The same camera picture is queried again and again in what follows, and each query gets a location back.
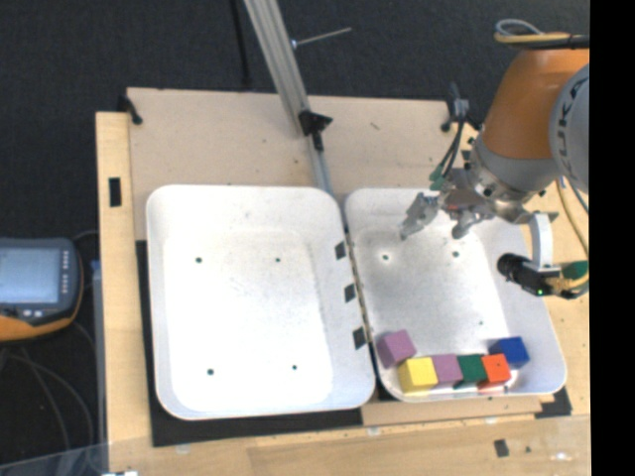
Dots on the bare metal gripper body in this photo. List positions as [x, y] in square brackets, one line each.
[488, 199]

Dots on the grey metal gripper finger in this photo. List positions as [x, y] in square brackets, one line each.
[466, 223]
[419, 213]

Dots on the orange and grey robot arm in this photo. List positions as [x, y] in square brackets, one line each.
[526, 112]

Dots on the white plastic tray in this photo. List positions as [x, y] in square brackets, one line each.
[431, 295]
[248, 305]

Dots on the blue cube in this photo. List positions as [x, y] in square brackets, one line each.
[511, 350]

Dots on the purple cube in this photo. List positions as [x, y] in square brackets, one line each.
[447, 369]
[395, 347]

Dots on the green cube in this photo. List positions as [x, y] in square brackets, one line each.
[471, 368]

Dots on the orange cube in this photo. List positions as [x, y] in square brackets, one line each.
[496, 368]

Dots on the yellow cube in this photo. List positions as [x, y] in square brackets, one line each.
[418, 374]

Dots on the brown cardboard board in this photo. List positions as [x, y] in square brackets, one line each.
[223, 142]

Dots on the black cylinder on white bracket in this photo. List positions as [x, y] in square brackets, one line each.
[523, 272]

